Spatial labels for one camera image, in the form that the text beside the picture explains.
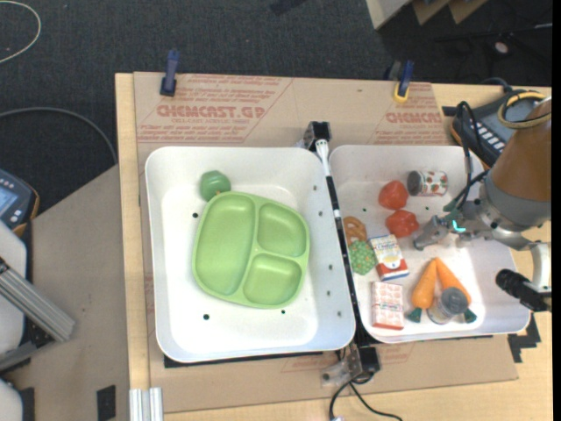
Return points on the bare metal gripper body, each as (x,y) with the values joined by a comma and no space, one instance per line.
(475,222)

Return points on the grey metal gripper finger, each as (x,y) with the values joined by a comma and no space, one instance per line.
(442,225)
(427,238)

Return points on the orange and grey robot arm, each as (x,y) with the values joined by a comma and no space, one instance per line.
(521,169)

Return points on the white and red carton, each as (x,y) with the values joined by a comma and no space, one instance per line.
(390,259)

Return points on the small can with strawberry print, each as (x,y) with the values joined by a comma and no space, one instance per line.
(431,183)

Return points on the orange toy carrot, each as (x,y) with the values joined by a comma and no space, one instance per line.
(451,279)
(424,290)

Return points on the white plastic tray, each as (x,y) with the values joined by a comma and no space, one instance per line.
(491,274)
(245,331)

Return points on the small grey can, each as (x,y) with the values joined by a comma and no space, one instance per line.
(449,305)

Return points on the brown toy pretzel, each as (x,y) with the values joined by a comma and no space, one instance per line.
(355,230)

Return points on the pink and orange packet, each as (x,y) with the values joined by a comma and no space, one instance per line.
(387,305)

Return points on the thin black and white rod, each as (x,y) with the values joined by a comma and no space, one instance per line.
(336,209)

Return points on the green divided plate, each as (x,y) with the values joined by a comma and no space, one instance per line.
(228,244)

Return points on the green toy apple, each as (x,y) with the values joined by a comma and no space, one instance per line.
(215,183)

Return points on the brown cardboard board, red print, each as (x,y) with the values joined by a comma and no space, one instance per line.
(245,112)

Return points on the black cylinder on white bracket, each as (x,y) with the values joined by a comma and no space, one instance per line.
(519,285)

